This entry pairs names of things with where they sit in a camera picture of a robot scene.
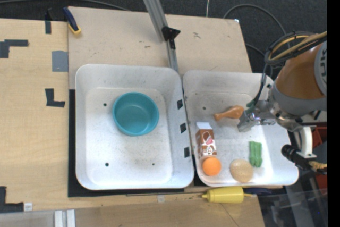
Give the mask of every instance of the gray tape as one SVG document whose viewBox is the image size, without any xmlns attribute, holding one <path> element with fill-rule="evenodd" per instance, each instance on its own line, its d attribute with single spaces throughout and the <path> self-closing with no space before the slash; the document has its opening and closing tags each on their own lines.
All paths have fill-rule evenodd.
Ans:
<svg viewBox="0 0 340 227">
<path fill-rule="evenodd" d="M 52 51 L 52 71 L 68 72 L 69 56 L 65 51 Z"/>
</svg>

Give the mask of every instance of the orange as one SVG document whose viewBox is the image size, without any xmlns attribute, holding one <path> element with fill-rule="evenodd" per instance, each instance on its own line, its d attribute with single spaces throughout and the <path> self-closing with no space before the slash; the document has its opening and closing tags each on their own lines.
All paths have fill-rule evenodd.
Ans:
<svg viewBox="0 0 340 227">
<path fill-rule="evenodd" d="M 221 162 L 216 157 L 209 157 L 205 159 L 202 164 L 202 169 L 208 176 L 217 175 L 221 171 L 221 168 Z"/>
</svg>

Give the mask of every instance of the green object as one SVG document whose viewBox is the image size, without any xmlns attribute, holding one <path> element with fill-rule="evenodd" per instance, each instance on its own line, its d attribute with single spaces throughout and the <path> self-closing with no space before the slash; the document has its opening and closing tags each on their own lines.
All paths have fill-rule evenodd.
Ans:
<svg viewBox="0 0 340 227">
<path fill-rule="evenodd" d="M 262 144 L 254 141 L 249 142 L 249 163 L 253 167 L 261 167 L 262 165 Z"/>
</svg>

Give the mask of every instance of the round bread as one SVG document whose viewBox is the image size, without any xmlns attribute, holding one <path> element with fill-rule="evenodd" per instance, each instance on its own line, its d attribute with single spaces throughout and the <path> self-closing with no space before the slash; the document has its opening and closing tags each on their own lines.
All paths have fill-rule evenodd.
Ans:
<svg viewBox="0 0 340 227">
<path fill-rule="evenodd" d="M 230 164 L 230 173 L 238 182 L 249 182 L 253 177 L 254 171 L 251 164 L 244 159 L 236 159 Z"/>
</svg>

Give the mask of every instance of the white tray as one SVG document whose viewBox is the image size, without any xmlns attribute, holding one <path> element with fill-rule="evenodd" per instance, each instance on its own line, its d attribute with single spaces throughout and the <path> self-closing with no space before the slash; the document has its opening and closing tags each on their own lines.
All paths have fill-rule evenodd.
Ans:
<svg viewBox="0 0 340 227">
<path fill-rule="evenodd" d="M 246 104 L 257 94 L 262 74 L 237 72 L 188 71 L 183 77 L 186 110 L 190 125 L 193 153 L 199 178 L 208 186 L 259 186 L 294 184 L 299 177 L 298 168 L 281 154 L 281 148 L 290 144 L 287 131 L 281 126 L 255 126 L 248 132 L 239 132 L 239 120 L 215 121 L 213 114 L 226 111 L 234 105 Z M 264 88 L 260 99 L 268 94 Z M 204 174 L 198 161 L 196 148 L 196 122 L 209 122 L 214 130 L 218 158 L 222 170 L 216 176 Z M 234 159 L 249 159 L 249 141 L 262 143 L 263 163 L 254 168 L 248 183 L 233 179 L 229 165 Z"/>
<path fill-rule="evenodd" d="M 184 188 L 193 180 L 180 76 L 170 68 L 87 64 L 76 73 L 76 177 L 90 190 Z M 156 128 L 126 136 L 112 117 L 115 99 L 137 91 L 159 109 Z"/>
</svg>

